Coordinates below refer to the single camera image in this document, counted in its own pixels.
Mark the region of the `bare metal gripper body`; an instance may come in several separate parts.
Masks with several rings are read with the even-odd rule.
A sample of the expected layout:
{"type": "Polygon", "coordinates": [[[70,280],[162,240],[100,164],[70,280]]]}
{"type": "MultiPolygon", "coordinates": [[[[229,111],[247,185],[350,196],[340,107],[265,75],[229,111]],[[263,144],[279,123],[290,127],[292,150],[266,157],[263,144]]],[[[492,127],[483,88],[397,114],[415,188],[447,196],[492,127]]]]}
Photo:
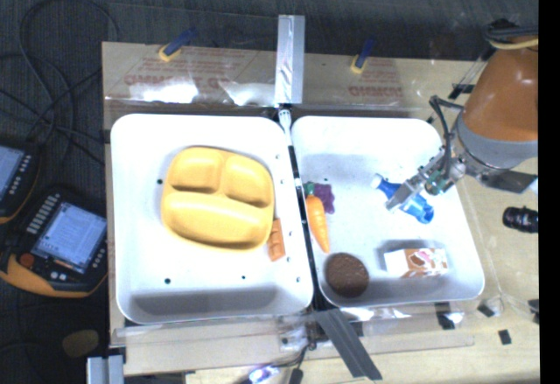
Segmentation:
{"type": "Polygon", "coordinates": [[[465,176],[466,165],[459,157],[433,157],[430,162],[418,169],[427,193],[437,196],[446,193],[465,176]]]}

